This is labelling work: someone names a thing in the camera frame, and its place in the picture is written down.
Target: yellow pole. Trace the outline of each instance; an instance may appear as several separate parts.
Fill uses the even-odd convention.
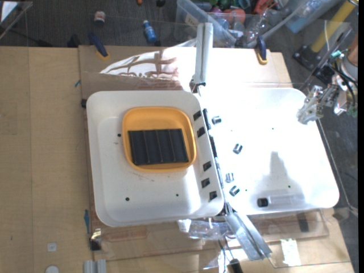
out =
[[[355,5],[350,3],[348,0],[344,2],[334,17],[329,21],[326,30],[324,30],[316,39],[316,41],[311,45],[311,50],[313,52],[318,53],[322,49],[326,43],[326,37],[330,38],[333,35],[340,25],[338,22],[343,22],[353,11],[354,7]]]

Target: dark floor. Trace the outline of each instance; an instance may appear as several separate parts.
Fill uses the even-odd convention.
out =
[[[26,17],[13,26],[13,31],[8,32],[0,40],[0,46],[34,47],[39,45],[39,40],[42,40],[53,47],[67,47],[74,34],[77,35],[81,44],[89,44],[90,31],[95,32],[106,45],[147,45],[141,26],[145,19],[155,22],[158,29],[164,32],[162,45],[173,43],[171,25],[176,20],[177,0],[166,0],[161,12],[156,6],[156,0],[143,0],[141,6],[138,6],[135,0],[26,1],[33,2],[32,7],[27,11]],[[341,4],[334,6],[315,23],[319,25],[325,20],[330,20]],[[103,28],[97,28],[93,24],[94,13],[97,10],[106,13]],[[342,43],[341,49],[350,44],[358,31],[357,8],[350,13],[345,22],[350,25],[352,32]],[[310,71],[292,58],[294,52],[302,45],[313,42],[317,35],[314,29],[313,24],[293,34],[283,26],[266,40],[267,48],[271,51],[282,52],[284,55],[293,82],[301,84],[311,78],[313,83],[322,85],[317,78],[310,77]],[[339,208],[349,206],[358,208],[358,120],[347,114],[338,117],[327,108],[321,124],[327,137],[328,149],[333,155],[333,171],[341,190],[341,198],[336,208],[338,212],[342,211]],[[355,272],[358,273],[358,217],[349,213],[347,218],[344,217],[341,220],[340,225]]]

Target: red object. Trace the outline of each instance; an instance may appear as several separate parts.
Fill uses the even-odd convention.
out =
[[[272,3],[273,0],[258,0],[255,5],[253,14],[263,14],[265,9]]]
[[[234,21],[239,21],[244,24],[245,21],[245,11],[242,9],[226,9],[224,11],[226,15],[224,18],[231,24]]]

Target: wooden table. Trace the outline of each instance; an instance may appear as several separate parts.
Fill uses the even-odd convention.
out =
[[[121,48],[130,55],[130,48]],[[245,51],[252,50],[241,50],[242,56]],[[282,54],[268,54],[269,66],[255,68],[250,78],[271,70],[289,82]],[[78,49],[0,47],[0,273],[44,272],[52,264],[60,272],[82,272],[83,262],[93,259],[84,221],[90,198],[80,78]],[[335,254],[349,259],[334,218],[328,228]],[[306,241],[303,250],[319,255],[320,242]],[[242,268],[353,272],[350,262],[274,269],[267,259]],[[198,256],[112,261],[107,271],[198,272]]]

